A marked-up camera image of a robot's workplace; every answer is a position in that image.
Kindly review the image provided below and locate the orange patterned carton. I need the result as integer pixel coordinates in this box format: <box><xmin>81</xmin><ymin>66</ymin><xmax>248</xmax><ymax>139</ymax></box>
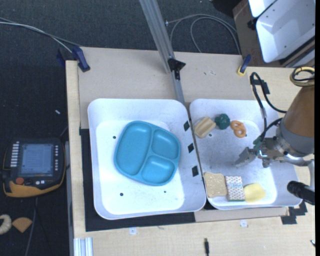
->
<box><xmin>224</xmin><ymin>175</ymin><xmax>247</xmax><ymax>202</ymax></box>

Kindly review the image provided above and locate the tan toast slice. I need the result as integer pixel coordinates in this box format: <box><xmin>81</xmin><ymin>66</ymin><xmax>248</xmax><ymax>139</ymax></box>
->
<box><xmin>203</xmin><ymin>171</ymin><xmax>228</xmax><ymax>199</ymax></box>

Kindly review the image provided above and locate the white plastic tray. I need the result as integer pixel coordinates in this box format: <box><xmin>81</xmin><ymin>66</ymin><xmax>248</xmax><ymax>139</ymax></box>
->
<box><xmin>87</xmin><ymin>97</ymin><xmax>207</xmax><ymax>221</ymax></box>
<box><xmin>188</xmin><ymin>98</ymin><xmax>304</xmax><ymax>211</ymax></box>

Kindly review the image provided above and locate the beige ridged bread roll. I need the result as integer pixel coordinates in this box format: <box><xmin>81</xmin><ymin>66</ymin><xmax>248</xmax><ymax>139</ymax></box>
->
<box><xmin>194</xmin><ymin>116</ymin><xmax>217</xmax><ymax>139</ymax></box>

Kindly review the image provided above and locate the orange pizza slice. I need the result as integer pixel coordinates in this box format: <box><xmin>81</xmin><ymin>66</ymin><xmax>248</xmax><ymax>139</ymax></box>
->
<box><xmin>11</xmin><ymin>217</ymin><xmax>34</xmax><ymax>234</ymax></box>

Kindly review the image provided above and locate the yellow rounded toy food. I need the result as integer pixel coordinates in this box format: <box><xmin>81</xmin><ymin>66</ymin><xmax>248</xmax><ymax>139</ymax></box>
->
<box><xmin>243</xmin><ymin>182</ymin><xmax>267</xmax><ymax>204</ymax></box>

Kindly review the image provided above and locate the blue divided plate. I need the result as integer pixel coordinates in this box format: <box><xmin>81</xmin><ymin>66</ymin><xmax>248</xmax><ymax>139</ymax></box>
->
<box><xmin>113</xmin><ymin>120</ymin><xmax>182</xmax><ymax>187</ymax></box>

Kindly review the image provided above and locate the orange pretzel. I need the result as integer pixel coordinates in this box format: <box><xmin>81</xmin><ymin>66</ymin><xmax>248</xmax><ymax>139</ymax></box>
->
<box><xmin>229</xmin><ymin>120</ymin><xmax>247</xmax><ymax>139</ymax></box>

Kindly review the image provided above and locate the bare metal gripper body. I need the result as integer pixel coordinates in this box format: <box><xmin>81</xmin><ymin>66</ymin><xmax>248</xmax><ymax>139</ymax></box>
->
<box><xmin>255</xmin><ymin>136</ymin><xmax>315</xmax><ymax>167</ymax></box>

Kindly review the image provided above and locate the black cylinder on white bracket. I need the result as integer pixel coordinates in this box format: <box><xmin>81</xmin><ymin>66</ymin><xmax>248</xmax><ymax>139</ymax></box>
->
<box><xmin>286</xmin><ymin>159</ymin><xmax>316</xmax><ymax>206</ymax></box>

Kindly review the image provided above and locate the green broccoli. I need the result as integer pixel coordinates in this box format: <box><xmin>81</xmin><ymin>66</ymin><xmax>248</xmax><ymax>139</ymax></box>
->
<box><xmin>214</xmin><ymin>113</ymin><xmax>232</xmax><ymax>131</ymax></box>

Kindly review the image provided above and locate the beige doughnut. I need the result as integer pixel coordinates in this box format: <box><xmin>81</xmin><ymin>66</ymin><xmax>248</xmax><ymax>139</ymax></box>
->
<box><xmin>0</xmin><ymin>214</ymin><xmax>13</xmax><ymax>236</ymax></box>

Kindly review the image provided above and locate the brown cardboard board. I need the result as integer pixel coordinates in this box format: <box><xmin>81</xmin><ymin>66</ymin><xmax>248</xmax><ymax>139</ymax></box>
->
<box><xmin>77</xmin><ymin>46</ymin><xmax>296</xmax><ymax>224</ymax></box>

